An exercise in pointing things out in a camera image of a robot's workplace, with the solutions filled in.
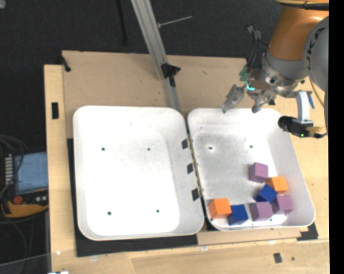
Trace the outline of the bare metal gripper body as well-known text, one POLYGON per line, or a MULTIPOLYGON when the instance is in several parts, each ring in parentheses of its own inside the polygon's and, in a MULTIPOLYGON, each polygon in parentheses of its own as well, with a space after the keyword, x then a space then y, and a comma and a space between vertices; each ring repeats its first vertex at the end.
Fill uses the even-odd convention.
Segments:
POLYGON ((290 79, 273 69, 252 68, 244 71, 246 92, 251 99, 293 98, 299 79, 290 79))

